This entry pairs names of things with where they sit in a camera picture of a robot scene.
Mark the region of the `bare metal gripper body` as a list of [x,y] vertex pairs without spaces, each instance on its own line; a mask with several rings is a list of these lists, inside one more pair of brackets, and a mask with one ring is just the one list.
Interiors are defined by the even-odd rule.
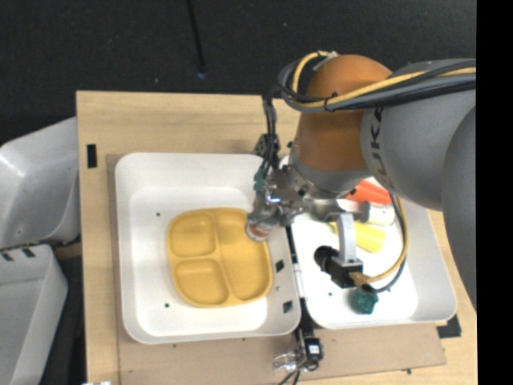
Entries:
[[267,227],[268,217],[280,210],[281,226],[290,225],[301,213],[310,213],[320,221],[328,221],[340,212],[336,199],[353,189],[353,173],[320,172],[296,165],[272,169],[258,168],[254,176],[256,200],[254,209],[265,213],[258,227]]

